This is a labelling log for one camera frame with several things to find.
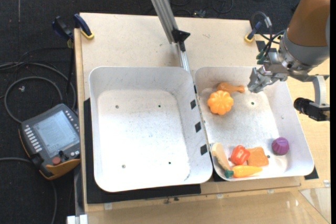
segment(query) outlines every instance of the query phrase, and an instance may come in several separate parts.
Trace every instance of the wooden table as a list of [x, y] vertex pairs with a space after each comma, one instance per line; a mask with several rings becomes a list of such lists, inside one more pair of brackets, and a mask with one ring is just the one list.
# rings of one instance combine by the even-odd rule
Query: wooden table
[[[75, 56], [80, 129], [83, 101], [89, 98], [88, 77], [97, 66], [178, 66], [176, 47], [168, 43], [156, 16], [81, 14], [94, 39], [75, 29]], [[256, 42], [244, 36], [251, 30], [246, 20], [176, 18], [179, 29], [191, 33], [186, 51], [191, 75], [206, 66], [255, 66]], [[329, 60], [312, 73], [330, 74]], [[314, 100], [311, 83], [289, 78], [292, 99]], [[327, 80], [328, 103], [330, 84]], [[330, 182], [330, 122], [316, 122], [298, 113], [319, 175], [317, 179], [283, 177], [240, 182], [201, 184], [200, 195], [87, 204], [84, 133], [81, 131], [83, 209], [89, 223], [328, 223], [319, 213], [331, 211], [331, 197], [320, 194]], [[301, 191], [315, 195], [315, 207]]]

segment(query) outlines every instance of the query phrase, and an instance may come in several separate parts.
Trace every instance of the orange pumpkin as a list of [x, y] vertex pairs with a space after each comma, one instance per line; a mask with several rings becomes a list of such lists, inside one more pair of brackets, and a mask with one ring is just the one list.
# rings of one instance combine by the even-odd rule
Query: orange pumpkin
[[224, 115], [231, 110], [233, 98], [228, 92], [219, 90], [210, 94], [207, 104], [212, 113]]

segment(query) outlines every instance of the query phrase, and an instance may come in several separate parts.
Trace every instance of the toy food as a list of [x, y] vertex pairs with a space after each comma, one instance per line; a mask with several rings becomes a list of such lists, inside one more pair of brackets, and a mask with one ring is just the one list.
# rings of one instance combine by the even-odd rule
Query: toy food
[[226, 154], [224, 152], [223, 146], [220, 143], [214, 143], [211, 147], [211, 153], [217, 158], [220, 166], [225, 170], [225, 177], [229, 178], [233, 176], [233, 171], [231, 171], [229, 161], [227, 160]]
[[248, 148], [247, 150], [250, 152], [247, 165], [260, 167], [269, 164], [268, 157], [265, 155], [264, 149], [261, 146]]
[[217, 86], [217, 91], [222, 90], [228, 93], [232, 93], [232, 92], [245, 92], [245, 87], [244, 86], [233, 86], [232, 84], [228, 83], [228, 82], [221, 82], [220, 84], [218, 84]]
[[276, 155], [285, 155], [289, 151], [288, 140], [284, 137], [279, 137], [272, 142], [272, 150]]
[[250, 151], [244, 148], [242, 145], [236, 146], [230, 157], [230, 161], [235, 165], [241, 165], [250, 157]]
[[263, 169], [257, 166], [250, 165], [237, 165], [232, 167], [233, 177], [241, 178], [254, 175], [258, 172], [261, 172]]
[[231, 110], [233, 98], [228, 92], [219, 90], [210, 94], [207, 104], [212, 113], [224, 115]]

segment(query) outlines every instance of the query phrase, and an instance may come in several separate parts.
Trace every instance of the black carpet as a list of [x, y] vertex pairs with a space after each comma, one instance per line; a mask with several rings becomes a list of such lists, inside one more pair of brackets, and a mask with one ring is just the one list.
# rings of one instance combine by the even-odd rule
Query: black carpet
[[[244, 19], [261, 11], [272, 21], [274, 32], [283, 30], [291, 20], [300, 0], [171, 0], [175, 16], [191, 17], [205, 11], [205, 18]], [[18, 123], [6, 112], [4, 95], [15, 80], [27, 76], [43, 76], [62, 90], [65, 102], [74, 101], [66, 92], [66, 81], [58, 74], [37, 65], [3, 69], [7, 62], [39, 62], [53, 66], [68, 75], [70, 49], [51, 27], [61, 16], [74, 27], [72, 16], [78, 12], [155, 15], [150, 0], [0, 0], [0, 158], [26, 154], [18, 137]], [[75, 85], [75, 75], [71, 78]], [[26, 81], [8, 94], [8, 106], [24, 120], [48, 110], [59, 102], [57, 93], [43, 81]], [[50, 182], [44, 180], [29, 164], [0, 162], [0, 223], [50, 223], [54, 194]], [[55, 223], [66, 223], [75, 214], [73, 173], [54, 180], [58, 207]]]

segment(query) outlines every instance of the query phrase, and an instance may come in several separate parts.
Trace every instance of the toy carrot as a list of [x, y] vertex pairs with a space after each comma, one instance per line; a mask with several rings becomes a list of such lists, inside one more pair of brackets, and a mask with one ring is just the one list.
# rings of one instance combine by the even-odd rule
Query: toy carrot
[[261, 172], [263, 169], [257, 166], [250, 165], [237, 165], [232, 167], [233, 177], [241, 178], [254, 175], [258, 172]]

